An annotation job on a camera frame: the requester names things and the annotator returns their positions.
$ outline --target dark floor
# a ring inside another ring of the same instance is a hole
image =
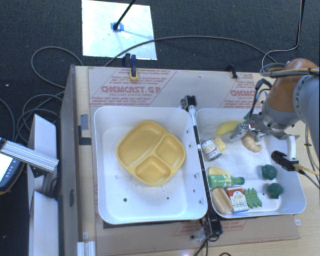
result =
[[[129,0],[109,1],[129,3]],[[233,38],[267,52],[290,49],[296,43],[300,0],[138,0],[150,5],[155,38],[206,35]],[[298,50],[274,53],[278,62],[302,57],[319,65],[320,2],[306,1]],[[108,58],[82,56],[81,0],[10,0],[0,2],[0,98],[12,109],[15,121],[26,101],[38,94],[61,90],[35,76],[32,54],[45,46],[66,48],[87,66],[102,66]],[[141,68],[258,72],[263,54],[247,45],[217,39],[180,39],[156,43],[158,60],[139,60]],[[34,62],[47,79],[66,84],[70,64],[65,52],[47,50]],[[120,66],[117,60],[113,66]],[[60,102],[47,106],[59,112]],[[53,117],[43,113],[49,119]],[[10,114],[0,103],[0,137],[11,140]],[[28,138],[28,132],[22,135]],[[0,255],[28,255],[29,215],[27,175],[22,173],[11,191],[0,196]]]

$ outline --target can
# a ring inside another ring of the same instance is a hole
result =
[[[206,158],[209,161],[216,159],[217,157],[221,156],[221,152],[218,149],[217,145],[214,142],[214,139],[208,139],[204,143],[201,144],[202,152],[205,154]]]

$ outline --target device screen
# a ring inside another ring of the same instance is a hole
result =
[[[12,157],[0,153],[0,182],[5,176],[5,173],[8,170],[8,167],[10,166],[12,160]]]

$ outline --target electronic device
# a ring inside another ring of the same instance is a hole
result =
[[[0,153],[0,196],[14,185],[23,167],[23,162]]]

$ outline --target yellow divided plate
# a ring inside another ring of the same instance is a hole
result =
[[[186,158],[182,143],[157,122],[146,120],[133,127],[116,147],[120,164],[149,186],[166,183]]]

